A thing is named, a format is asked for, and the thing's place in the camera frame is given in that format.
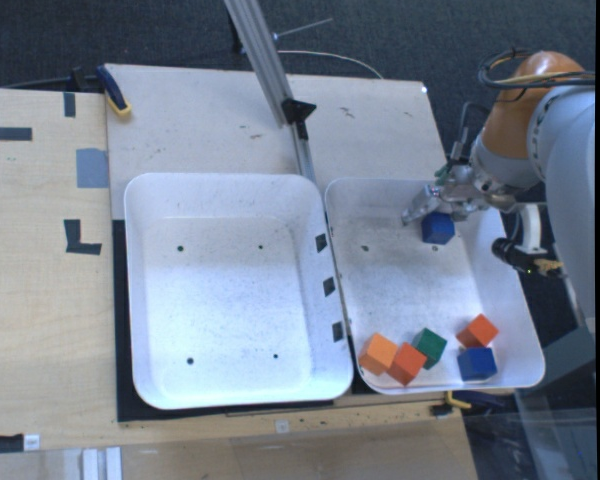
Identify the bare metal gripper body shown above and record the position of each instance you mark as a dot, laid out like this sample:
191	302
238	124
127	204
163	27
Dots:
462	188

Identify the pale wood board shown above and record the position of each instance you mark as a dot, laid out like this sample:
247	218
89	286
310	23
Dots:
200	123

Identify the blue cube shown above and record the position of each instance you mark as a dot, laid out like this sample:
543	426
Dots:
437	230
476	364

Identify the white plastic tray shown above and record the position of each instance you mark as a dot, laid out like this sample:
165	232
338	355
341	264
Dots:
230	288
405	288

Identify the black cylinder on white bracket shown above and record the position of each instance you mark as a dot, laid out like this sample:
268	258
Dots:
515	255

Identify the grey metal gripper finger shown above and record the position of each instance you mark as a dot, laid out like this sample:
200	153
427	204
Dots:
462	212
420	205

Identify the green cube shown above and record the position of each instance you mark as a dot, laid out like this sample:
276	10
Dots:
430	346

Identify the light orange cube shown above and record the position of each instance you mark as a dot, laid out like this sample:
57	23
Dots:
377	354

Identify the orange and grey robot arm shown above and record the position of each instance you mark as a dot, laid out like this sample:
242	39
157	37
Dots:
565	138

